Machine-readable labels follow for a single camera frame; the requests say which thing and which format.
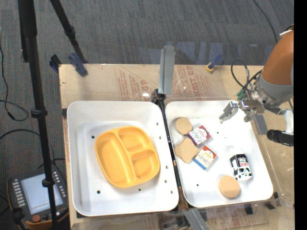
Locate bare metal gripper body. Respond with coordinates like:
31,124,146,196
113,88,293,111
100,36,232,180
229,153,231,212
238,81,287,116

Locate yellow divided plate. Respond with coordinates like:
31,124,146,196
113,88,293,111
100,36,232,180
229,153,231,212
94,126,161,189

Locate white plastic tray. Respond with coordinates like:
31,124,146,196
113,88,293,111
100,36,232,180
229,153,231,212
165,100,274,209
66,100,180,217

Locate blue and orange carton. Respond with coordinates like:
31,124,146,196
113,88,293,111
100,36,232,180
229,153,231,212
192,144,218,171

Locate black tripod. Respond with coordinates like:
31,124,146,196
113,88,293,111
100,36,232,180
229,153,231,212
16,0,88,230

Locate brown cardboard board red print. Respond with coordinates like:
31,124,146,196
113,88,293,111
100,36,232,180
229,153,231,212
58,63,295,230

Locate purple and white carton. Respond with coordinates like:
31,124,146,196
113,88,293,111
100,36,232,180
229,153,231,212
187,125,213,147

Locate tan round biscuit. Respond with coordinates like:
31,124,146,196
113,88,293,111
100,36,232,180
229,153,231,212
175,116,193,136
218,174,241,199

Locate black and white cow carton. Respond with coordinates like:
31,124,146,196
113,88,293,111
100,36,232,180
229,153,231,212
229,153,253,182

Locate black cylinder on white bracket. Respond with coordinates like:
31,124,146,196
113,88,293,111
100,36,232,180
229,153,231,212
266,109,295,147

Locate tan bread slice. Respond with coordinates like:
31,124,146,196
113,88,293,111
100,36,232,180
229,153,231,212
174,137,201,164

